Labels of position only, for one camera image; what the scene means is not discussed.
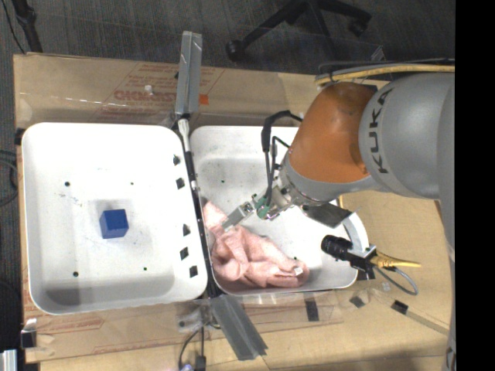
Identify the thin black and white rod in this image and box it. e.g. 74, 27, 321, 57
176, 117, 220, 299

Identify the blue cube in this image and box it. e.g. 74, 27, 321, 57
99, 208, 129, 240

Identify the brown cardboard board, red print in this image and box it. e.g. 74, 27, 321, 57
12, 52, 392, 365

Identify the black cylinder on white bracket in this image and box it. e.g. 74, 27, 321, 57
319, 207, 378, 281

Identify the black office chair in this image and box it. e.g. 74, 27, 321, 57
225, 0, 442, 63

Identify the white plastic tray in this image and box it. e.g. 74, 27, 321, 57
21, 121, 210, 316
189, 124, 370, 296

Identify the pink cloth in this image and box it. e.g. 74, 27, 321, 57
201, 199, 311, 290

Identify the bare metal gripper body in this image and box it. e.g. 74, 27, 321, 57
237, 185, 310, 221

